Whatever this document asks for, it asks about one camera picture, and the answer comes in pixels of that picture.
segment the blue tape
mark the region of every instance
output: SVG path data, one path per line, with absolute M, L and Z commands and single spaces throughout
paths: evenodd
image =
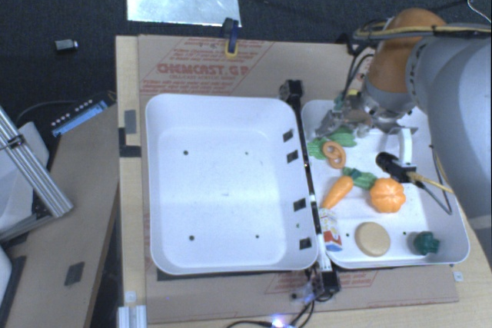
M 220 37 L 229 39 L 228 52 L 234 54 L 239 36 L 239 21 L 232 18 L 226 18 L 221 28 Z

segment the toy orange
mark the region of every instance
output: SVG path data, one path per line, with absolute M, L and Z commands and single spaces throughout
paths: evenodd
M 371 194 L 371 203 L 381 213 L 391 214 L 398 212 L 407 200 L 403 185 L 390 177 L 377 179 L 369 192 Z

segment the black rectangle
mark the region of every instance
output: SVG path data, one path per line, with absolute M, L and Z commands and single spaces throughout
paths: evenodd
M 293 151 L 287 155 L 287 162 L 291 163 L 292 161 L 297 160 L 298 158 L 299 158 L 299 152 Z
M 287 133 L 284 133 L 284 142 L 289 141 L 294 136 L 294 132 L 289 130 Z
M 309 247 L 312 246 L 313 244 L 311 242 L 311 238 L 304 238 L 299 240 L 299 250 L 308 249 Z
M 135 134 L 137 132 L 137 111 L 125 111 L 125 133 Z
M 141 147 L 138 145 L 126 144 L 125 128 L 118 129 L 118 139 L 120 146 L 120 157 L 141 157 Z
M 78 283 L 82 279 L 82 272 L 84 272 L 84 262 L 75 263 L 68 267 L 67 276 L 65 278 L 65 285 L 70 286 Z
M 306 199 L 298 200 L 294 202 L 294 212 L 297 212 L 300 209 L 306 208 Z

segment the small label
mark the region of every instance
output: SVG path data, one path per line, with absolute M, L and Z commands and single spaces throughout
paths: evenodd
M 461 272 L 453 272 L 453 276 L 455 282 L 462 282 L 464 280 L 463 274 Z
M 137 293 L 135 291 L 125 291 L 125 303 L 136 302 Z
M 341 235 L 338 230 L 337 217 L 333 211 L 320 208 L 320 223 L 323 231 L 324 245 L 328 251 L 341 251 Z

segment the metal rod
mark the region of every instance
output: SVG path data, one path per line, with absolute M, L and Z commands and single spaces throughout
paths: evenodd
M 19 221 L 13 227 L 3 231 L 0 233 L 0 243 L 7 242 L 8 240 L 14 239 L 19 235 L 27 233 L 30 230 L 34 230 L 36 227 L 41 226 L 42 224 L 48 223 L 53 220 L 53 216 L 44 216 L 41 218 L 37 218 L 35 214 L 26 217 L 24 220 Z
M 3 139 L 3 143 L 8 145 L 17 136 L 17 128 L 0 107 L 0 143 Z M 27 144 L 10 147 L 6 152 L 54 217 L 60 217 L 73 208 Z

